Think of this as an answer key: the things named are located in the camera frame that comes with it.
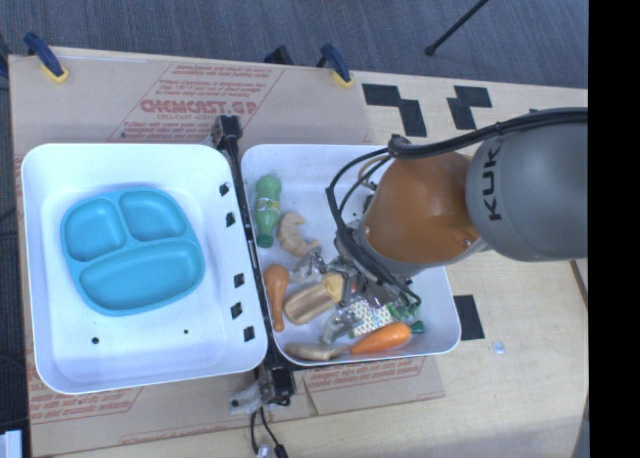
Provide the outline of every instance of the green bottle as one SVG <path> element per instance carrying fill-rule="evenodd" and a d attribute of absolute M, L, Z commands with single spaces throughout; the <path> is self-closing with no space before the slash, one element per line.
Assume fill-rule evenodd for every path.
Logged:
<path fill-rule="evenodd" d="M 280 192 L 282 184 L 274 175 L 264 175 L 256 183 L 258 200 L 256 201 L 256 222 L 260 248 L 273 245 L 273 228 L 280 219 Z"/>

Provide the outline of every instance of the blue divided plate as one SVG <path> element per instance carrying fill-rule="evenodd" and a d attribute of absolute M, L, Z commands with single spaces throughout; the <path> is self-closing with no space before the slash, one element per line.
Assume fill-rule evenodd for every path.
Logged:
<path fill-rule="evenodd" d="M 162 307 L 188 295 L 204 276 L 189 220 L 155 188 L 111 191 L 74 204 L 60 237 L 80 295 L 103 314 Z"/>

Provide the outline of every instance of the tan cylinder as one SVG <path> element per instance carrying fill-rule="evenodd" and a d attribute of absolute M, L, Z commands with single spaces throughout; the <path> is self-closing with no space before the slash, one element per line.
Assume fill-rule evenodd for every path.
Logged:
<path fill-rule="evenodd" d="M 369 245 L 412 264 L 445 262 L 463 253 L 479 238 L 465 202 L 469 163 L 456 152 L 394 160 L 364 217 Z"/>

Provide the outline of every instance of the black hole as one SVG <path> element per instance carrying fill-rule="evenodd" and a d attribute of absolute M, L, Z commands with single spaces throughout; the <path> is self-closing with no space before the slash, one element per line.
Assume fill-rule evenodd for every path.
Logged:
<path fill-rule="evenodd" d="M 231 317 L 236 319 L 240 314 L 242 314 L 242 304 L 238 302 L 231 307 Z"/>
<path fill-rule="evenodd" d="M 253 327 L 252 326 L 248 326 L 247 328 L 244 329 L 244 342 L 250 341 L 255 336 L 256 336 L 256 334 L 253 331 Z"/>

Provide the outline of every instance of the gray carpet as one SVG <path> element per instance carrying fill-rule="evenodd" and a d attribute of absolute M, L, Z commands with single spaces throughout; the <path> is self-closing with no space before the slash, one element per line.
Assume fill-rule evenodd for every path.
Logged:
<path fill-rule="evenodd" d="M 300 65 L 330 42 L 353 70 L 587 88 L 589 0 L 491 0 L 427 57 L 477 1 L 0 0 L 0 33 L 17 54 L 28 31 L 52 45 L 238 61 L 285 44 Z M 28 428 L 7 87 L 0 78 L 0 432 Z"/>

